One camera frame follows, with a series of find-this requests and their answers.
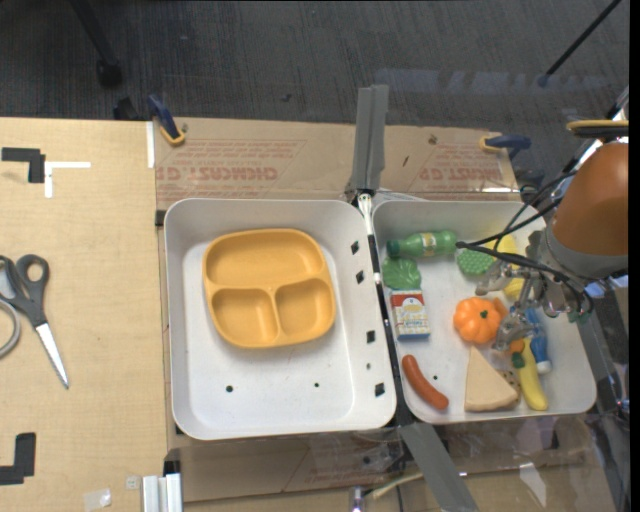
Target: black cable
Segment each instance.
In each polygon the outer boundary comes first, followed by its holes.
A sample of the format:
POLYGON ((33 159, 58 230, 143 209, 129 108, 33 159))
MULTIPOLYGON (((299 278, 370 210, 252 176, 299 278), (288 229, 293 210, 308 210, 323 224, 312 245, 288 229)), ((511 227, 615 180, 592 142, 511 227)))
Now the black cable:
POLYGON ((503 229, 500 233, 497 233, 495 235, 491 235, 491 236, 489 236, 487 238, 483 238, 482 240, 476 240, 475 242, 469 242, 469 245, 472 245, 472 246, 475 247, 475 246, 478 246, 478 245, 484 245, 487 242, 491 242, 492 240, 498 240, 498 244, 499 244, 500 243, 500 239, 502 239, 502 237, 504 237, 505 235, 508 235, 509 233, 513 233, 514 231, 517 231, 518 229, 526 226, 527 224, 530 224, 531 222, 533 222, 536 219, 539 219, 540 217, 545 215, 547 212, 549 212, 550 210, 552 210, 553 208, 558 206, 558 204, 560 204, 560 201, 561 201, 560 199, 558 201, 554 201, 549 206, 547 206, 546 208, 543 208, 542 210, 540 210, 535 215, 532 215, 531 217, 528 217, 526 220, 523 220, 520 224, 516 224, 515 226, 511 226, 508 229, 503 229))
POLYGON ((400 492, 400 486, 396 487, 396 494, 398 495, 398 511, 404 512, 404 504, 402 502, 402 493, 400 492))
POLYGON ((551 187, 555 187, 556 185, 558 185, 559 183, 561 183, 562 181, 566 180, 567 178, 570 178, 571 176, 575 175, 578 171, 571 171, 568 172, 567 174, 563 175, 563 176, 558 176, 557 178, 555 178, 554 180, 551 180, 549 183, 547 183, 544 187, 542 187, 540 190, 538 190, 538 192, 528 201, 526 201, 522 207, 515 213, 515 215, 513 217, 511 217, 511 220, 507 223, 507 225, 505 226, 505 228, 502 230, 501 233, 498 233, 498 235, 496 235, 496 238, 493 238, 492 240, 496 240, 496 243, 494 244, 493 248, 494 249, 498 249, 498 246, 500 245, 500 241, 502 240, 502 238, 505 235, 508 235, 509 233, 513 233, 513 231, 515 231, 515 229, 508 231, 509 228, 511 228, 511 226, 513 225, 513 223, 518 219, 518 217, 520 217, 520 215, 522 215, 522 213, 527 209, 527 207, 529 206, 536 206, 537 201, 542 197, 542 195, 549 190, 551 187))
POLYGON ((525 256, 522 256, 520 254, 516 254, 516 253, 510 253, 510 252, 500 252, 500 251, 496 251, 494 249, 488 249, 487 247, 477 247, 475 245, 471 245, 468 244, 466 242, 457 242, 456 243, 456 247, 458 247, 459 249, 469 249, 472 251, 477 251, 477 252, 482 252, 484 254, 489 254, 490 256, 493 256, 495 258, 498 258, 502 261, 506 261, 507 263, 512 263, 514 265, 518 265, 520 267, 529 267, 529 268, 533 268, 535 270, 538 270, 540 272, 548 272, 551 275, 553 275, 555 278, 557 278, 559 281, 561 281, 562 283, 564 283, 564 285, 569 288, 569 290, 571 291, 571 293, 574 295, 574 298, 576 299, 576 302, 578 303, 578 307, 580 308, 580 312, 583 311, 582 308, 582 299, 583 297, 585 297, 587 299, 587 302, 589 303, 589 307, 587 309, 588 313, 591 313, 591 311, 593 311, 593 300, 592 298, 586 293, 586 292, 579 292, 578 290, 576 290, 576 288, 571 284, 571 280, 570 278, 560 272, 559 270, 553 269, 551 267, 548 267, 547 265, 544 265, 542 263, 538 263, 537 261, 534 261, 532 259, 529 259, 525 256))

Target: blue clamp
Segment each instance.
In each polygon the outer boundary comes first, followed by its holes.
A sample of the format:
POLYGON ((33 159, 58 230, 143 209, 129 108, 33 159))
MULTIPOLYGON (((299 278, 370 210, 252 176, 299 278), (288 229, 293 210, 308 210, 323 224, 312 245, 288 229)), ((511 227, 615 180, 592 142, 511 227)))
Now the blue clamp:
POLYGON ((184 133, 176 126, 169 109, 155 94, 150 94, 147 104, 151 109, 151 117, 156 116, 160 121, 160 133, 172 146, 179 146, 184 142, 184 133))
POLYGON ((508 148, 509 158, 513 159, 522 149, 531 147, 531 139, 522 135, 499 135, 497 137, 480 137, 480 149, 489 153, 497 153, 502 148, 508 148))

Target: toy sausage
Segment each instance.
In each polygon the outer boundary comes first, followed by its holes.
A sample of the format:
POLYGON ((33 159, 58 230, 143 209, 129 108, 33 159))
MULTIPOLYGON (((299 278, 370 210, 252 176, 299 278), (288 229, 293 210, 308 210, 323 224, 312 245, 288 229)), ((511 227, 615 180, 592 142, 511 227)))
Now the toy sausage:
POLYGON ((422 375, 418 361, 414 356, 407 354, 402 358, 402 369, 411 387, 425 402, 439 410, 449 406, 449 399, 434 388, 422 375))

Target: toy food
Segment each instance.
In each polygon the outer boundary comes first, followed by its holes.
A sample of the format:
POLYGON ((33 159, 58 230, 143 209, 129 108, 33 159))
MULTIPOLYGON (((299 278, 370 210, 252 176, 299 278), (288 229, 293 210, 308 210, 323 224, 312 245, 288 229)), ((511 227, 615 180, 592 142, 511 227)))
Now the toy food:
POLYGON ((463 249, 456 258, 460 271, 467 276, 481 276, 489 270, 494 261, 490 254, 471 249, 463 249))
POLYGON ((524 339, 520 338, 518 340, 513 340, 509 343, 509 354, 513 354, 515 352, 522 352, 524 350, 524 339))
POLYGON ((498 310, 498 313, 500 313, 500 318, 504 318, 509 314, 509 310, 507 309, 507 306, 505 306, 504 302, 502 302, 498 297, 494 297, 493 305, 498 310))
POLYGON ((511 361, 520 379, 522 396, 527 405, 534 411, 546 411, 549 401, 540 383, 536 360, 531 352, 530 338, 524 338, 524 350, 522 353, 512 354, 511 361))
POLYGON ((441 254, 453 254, 456 251, 458 237, 453 231, 431 231, 414 233, 403 240, 388 240, 389 256, 410 256, 414 258, 430 258, 441 254))
POLYGON ((540 375, 549 373, 551 371, 551 360, 547 352, 547 335, 538 320, 538 315, 533 308, 527 308, 524 312, 527 320, 533 325, 533 332, 531 333, 530 348, 533 353, 533 357, 536 360, 536 367, 540 375))
POLYGON ((453 325, 463 340, 486 343, 496 337, 502 317, 493 302, 471 297, 458 302, 453 325))
MULTIPOLYGON (((502 240, 498 243, 498 251, 500 252, 510 252, 513 254, 520 254, 518 251, 518 246, 516 245, 516 241, 511 235, 504 235, 502 240)), ((518 268, 518 265, 512 265, 514 269, 518 268)), ((513 278, 507 286, 502 290, 508 299, 516 300, 520 295, 520 290, 522 290, 522 285, 524 280, 521 277, 513 278)))
POLYGON ((402 369, 411 387, 425 402, 439 410, 449 406, 449 399, 425 378, 414 356, 407 354, 402 358, 402 369))
POLYGON ((522 386, 520 386, 520 381, 518 380, 518 377, 516 377, 516 374, 511 370, 498 370, 498 373, 502 375, 504 380, 509 383, 509 386, 511 386, 518 394, 518 398, 513 402, 513 407, 515 407, 520 403, 520 397, 522 396, 522 386))
POLYGON ((382 262, 382 282, 392 290, 420 288, 422 276, 418 264, 407 258, 385 258, 382 262))
POLYGON ((398 341, 429 337, 431 328, 422 290, 394 290, 389 301, 398 341))
POLYGON ((493 411, 515 405, 518 397, 514 387, 472 346, 467 364, 464 410, 493 411))

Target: divided plate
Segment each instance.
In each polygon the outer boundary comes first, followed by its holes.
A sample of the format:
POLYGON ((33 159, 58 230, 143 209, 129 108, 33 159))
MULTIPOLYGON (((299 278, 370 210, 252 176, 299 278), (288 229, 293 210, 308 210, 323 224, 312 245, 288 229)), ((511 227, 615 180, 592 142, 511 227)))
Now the divided plate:
POLYGON ((336 304, 322 249, 297 229, 256 229, 216 238, 202 275, 209 314, 239 347, 294 345, 333 324, 336 304))

